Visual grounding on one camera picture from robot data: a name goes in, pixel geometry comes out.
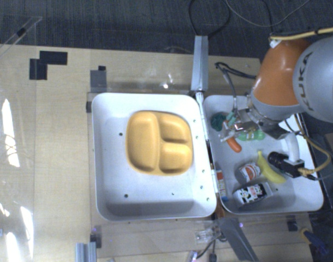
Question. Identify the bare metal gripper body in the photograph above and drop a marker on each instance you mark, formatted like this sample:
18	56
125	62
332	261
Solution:
247	120

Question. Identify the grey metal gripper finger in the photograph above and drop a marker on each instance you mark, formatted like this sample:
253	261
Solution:
223	137
232	133

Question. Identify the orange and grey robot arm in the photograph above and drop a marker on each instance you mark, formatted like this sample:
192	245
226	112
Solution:
300	75

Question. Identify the orange sausage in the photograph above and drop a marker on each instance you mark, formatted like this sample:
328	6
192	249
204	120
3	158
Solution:
234	145

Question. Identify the green plastic bottle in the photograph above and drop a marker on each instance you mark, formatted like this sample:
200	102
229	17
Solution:
252	136

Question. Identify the green broccoli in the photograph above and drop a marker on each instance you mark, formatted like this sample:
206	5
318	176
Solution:
217	121

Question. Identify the thin black and white rod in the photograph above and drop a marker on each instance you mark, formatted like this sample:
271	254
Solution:
206	130

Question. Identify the white and orange can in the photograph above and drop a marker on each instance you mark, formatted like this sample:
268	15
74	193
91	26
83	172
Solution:
248	172

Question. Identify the red and white packet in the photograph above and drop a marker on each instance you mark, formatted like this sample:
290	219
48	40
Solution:
222	185

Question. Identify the yellow banana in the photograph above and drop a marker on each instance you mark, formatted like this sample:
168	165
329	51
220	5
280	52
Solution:
267	169

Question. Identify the black and white cow carton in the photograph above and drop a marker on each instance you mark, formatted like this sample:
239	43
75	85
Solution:
252	194

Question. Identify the orange divided plate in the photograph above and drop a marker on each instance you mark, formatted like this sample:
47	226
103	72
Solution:
158	143

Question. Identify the white plastic tray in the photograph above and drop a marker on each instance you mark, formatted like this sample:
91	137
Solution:
286	195
155	195

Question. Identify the pale wood board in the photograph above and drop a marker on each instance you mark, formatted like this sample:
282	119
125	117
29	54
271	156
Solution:
144	70

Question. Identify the black cylinder on white bracket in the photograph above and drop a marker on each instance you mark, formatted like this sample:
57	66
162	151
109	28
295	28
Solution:
284	162

